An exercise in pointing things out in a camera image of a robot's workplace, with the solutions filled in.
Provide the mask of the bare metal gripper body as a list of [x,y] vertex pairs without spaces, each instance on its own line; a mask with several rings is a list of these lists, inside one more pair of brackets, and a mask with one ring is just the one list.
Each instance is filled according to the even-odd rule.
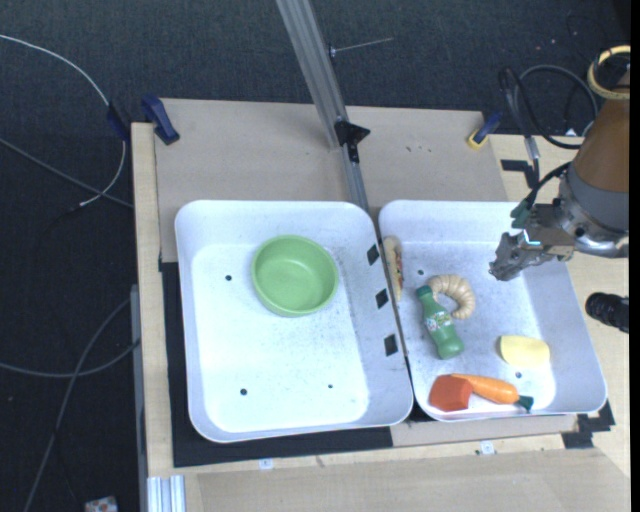
[[551,258],[579,252],[608,259],[626,258],[628,198],[620,193],[559,191],[550,204],[536,204],[523,228],[523,246]]

